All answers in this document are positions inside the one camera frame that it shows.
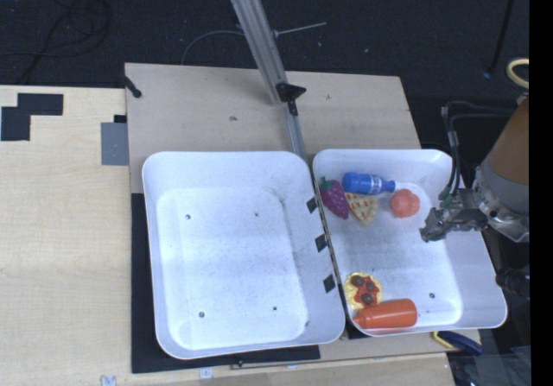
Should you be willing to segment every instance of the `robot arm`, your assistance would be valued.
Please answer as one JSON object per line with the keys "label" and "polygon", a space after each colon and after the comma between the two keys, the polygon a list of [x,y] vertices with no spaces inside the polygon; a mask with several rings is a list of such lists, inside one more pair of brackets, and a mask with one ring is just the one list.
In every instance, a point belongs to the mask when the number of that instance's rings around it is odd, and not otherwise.
{"label": "robot arm", "polygon": [[529,127],[526,97],[478,166],[472,188],[459,188],[447,204],[430,210],[420,229],[424,241],[487,226],[515,242],[530,241]]}

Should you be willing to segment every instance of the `pizza slice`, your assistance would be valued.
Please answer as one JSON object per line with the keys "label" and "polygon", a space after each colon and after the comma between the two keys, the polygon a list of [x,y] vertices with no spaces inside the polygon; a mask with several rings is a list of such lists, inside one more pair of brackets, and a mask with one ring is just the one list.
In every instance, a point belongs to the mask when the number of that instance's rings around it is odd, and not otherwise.
{"label": "pizza slice", "polygon": [[376,197],[346,193],[346,200],[349,212],[362,226],[367,226],[374,220],[378,210]]}

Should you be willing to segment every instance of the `white tray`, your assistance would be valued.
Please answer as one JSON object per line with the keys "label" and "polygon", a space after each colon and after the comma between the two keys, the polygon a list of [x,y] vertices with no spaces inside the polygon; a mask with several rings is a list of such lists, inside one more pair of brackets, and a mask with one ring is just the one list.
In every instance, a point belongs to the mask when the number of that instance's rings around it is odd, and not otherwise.
{"label": "white tray", "polygon": [[[374,221],[363,227],[351,216],[344,220],[326,208],[325,218],[334,257],[344,281],[354,271],[373,275],[382,285],[382,301],[410,298],[417,323],[410,328],[364,330],[373,337],[398,333],[493,328],[506,319],[507,308],[481,233],[450,232],[438,242],[425,243],[419,228],[448,182],[451,158],[428,149],[328,149],[314,159],[317,181],[341,182],[346,172],[378,174],[394,180],[397,189],[418,195],[420,211],[395,218],[391,193],[378,196]],[[348,307],[351,319],[353,310]]]}
{"label": "white tray", "polygon": [[[345,326],[309,169],[288,152],[143,166],[156,336],[175,358],[328,343]],[[328,277],[336,288],[327,292]]]}

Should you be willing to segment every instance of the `black tape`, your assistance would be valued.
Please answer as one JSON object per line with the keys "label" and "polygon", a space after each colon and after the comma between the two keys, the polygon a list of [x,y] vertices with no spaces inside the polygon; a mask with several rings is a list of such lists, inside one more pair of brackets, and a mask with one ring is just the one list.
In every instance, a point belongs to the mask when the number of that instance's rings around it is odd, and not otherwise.
{"label": "black tape", "polygon": [[315,244],[317,245],[317,250],[321,252],[324,250],[327,246],[327,239],[325,238],[324,234],[321,234],[318,238],[315,239]]}
{"label": "black tape", "polygon": [[63,94],[18,93],[17,106],[2,108],[0,141],[29,141],[31,116],[61,116]]}
{"label": "black tape", "polygon": [[329,275],[325,280],[322,281],[325,285],[325,292],[330,292],[332,291],[334,288],[336,288],[336,282],[334,281],[334,277],[331,275]]}
{"label": "black tape", "polygon": [[310,199],[308,201],[307,205],[308,205],[309,212],[313,212],[314,210],[316,210],[317,209],[317,200],[315,199],[315,197]]}

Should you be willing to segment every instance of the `toy bottle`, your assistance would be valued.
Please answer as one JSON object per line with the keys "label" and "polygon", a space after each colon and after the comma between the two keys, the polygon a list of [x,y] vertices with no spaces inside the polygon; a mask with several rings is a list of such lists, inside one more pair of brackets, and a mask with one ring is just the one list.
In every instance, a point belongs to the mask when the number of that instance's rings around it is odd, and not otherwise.
{"label": "toy bottle", "polygon": [[347,193],[377,195],[384,191],[396,191],[394,180],[384,180],[375,174],[345,173],[342,178],[342,187]]}
{"label": "toy bottle", "polygon": [[364,307],[353,319],[363,329],[411,327],[416,324],[416,306],[411,299],[383,301]]}

